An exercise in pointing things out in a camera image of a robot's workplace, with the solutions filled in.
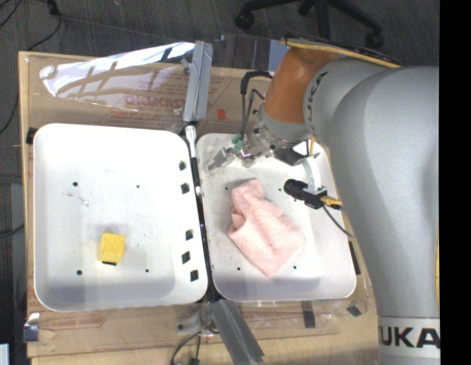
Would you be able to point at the brown cardboard board red print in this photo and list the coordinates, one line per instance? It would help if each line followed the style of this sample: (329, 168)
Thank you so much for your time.
(228, 97)

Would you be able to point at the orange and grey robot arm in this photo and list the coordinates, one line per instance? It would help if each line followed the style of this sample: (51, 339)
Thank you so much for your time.
(383, 173)

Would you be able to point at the pink folded towel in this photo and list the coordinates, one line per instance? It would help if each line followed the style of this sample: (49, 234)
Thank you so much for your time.
(264, 228)

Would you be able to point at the white plastic tray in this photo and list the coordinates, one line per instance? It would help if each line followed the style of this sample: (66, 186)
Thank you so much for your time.
(319, 242)
(117, 211)

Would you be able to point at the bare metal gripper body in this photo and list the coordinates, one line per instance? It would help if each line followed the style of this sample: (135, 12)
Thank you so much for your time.
(260, 146)

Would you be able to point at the yellow cube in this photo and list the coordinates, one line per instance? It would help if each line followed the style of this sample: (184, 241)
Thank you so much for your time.
(111, 247)

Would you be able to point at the black cylinder on white bracket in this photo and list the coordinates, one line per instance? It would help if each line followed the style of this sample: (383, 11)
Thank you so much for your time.
(302, 192)

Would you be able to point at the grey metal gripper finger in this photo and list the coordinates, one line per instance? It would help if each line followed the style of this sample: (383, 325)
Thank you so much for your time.
(220, 160)
(248, 162)

